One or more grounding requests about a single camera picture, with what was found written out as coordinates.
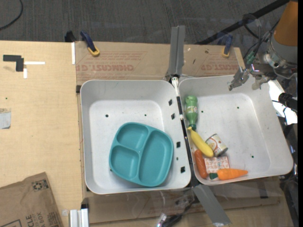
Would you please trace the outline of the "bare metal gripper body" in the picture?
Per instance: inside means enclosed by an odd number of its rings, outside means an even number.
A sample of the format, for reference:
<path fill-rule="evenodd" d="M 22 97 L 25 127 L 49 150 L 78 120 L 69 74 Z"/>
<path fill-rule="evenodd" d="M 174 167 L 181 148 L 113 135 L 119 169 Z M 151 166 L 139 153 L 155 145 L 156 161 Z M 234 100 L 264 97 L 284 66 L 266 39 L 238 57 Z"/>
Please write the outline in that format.
<path fill-rule="evenodd" d="M 275 79 L 277 76 L 285 79 L 297 78 L 297 65 L 288 62 L 273 54 L 260 54 L 250 64 L 250 73 L 253 76 L 264 76 Z"/>

